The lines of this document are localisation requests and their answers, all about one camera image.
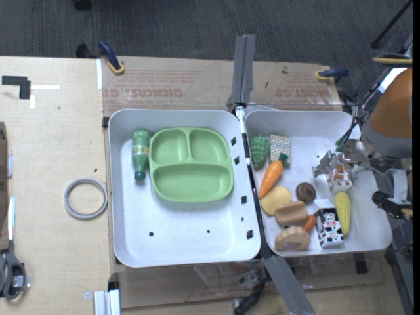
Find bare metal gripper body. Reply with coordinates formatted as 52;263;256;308
339;138;396;174

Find orange and white carton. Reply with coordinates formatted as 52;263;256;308
324;163;353;195

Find brown doughnut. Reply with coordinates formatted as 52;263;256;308
295;182;317;204

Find white blue patterned carton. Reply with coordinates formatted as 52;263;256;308
269;133;291;169

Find yellow corn cob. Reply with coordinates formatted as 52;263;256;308
333;191;352;237

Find large orange carrot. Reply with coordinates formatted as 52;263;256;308
258;152;290;200

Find tan bread loaf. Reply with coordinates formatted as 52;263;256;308
274;200;310;227

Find small orange carrot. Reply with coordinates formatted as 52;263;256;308
301;214;318;234

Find yellow round biscuit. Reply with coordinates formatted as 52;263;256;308
260;186;293;217

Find black and white cow carton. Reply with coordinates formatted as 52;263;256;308
313;198;345;250

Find green grapes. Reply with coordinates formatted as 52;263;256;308
249;133;271;171

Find white plastic tray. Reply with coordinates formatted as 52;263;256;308
107;108;263;269
244;110;394;259

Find tan croissant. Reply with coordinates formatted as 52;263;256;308
274;225;312;253

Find green divided plate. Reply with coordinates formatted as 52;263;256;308
148;127;235;204

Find brown cardboard board red print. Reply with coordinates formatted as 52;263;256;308
100;56;385;310

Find green plastic bottle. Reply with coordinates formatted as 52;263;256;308
131;129;151;181

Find grey tape roll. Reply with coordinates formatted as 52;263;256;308
63;177;109;221

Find black cylinder on white bracket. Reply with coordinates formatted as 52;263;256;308
371;169;413;220

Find grey handled scissors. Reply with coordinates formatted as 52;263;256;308
0;195;28;301

